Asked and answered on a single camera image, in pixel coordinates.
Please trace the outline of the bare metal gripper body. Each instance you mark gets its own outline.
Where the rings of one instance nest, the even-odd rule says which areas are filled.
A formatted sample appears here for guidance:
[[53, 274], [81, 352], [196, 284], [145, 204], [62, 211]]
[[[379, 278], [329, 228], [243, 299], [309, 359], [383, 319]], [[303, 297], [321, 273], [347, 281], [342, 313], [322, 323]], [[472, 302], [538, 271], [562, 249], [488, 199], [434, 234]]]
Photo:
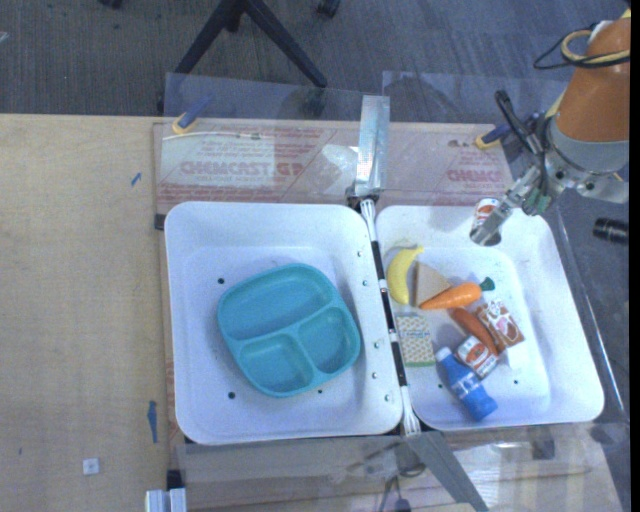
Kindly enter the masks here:
[[529, 157], [524, 171], [505, 193], [503, 203], [507, 206], [550, 206], [569, 189], [582, 197], [614, 204], [624, 204], [629, 199], [629, 184], [616, 172], [591, 172], [549, 151]]

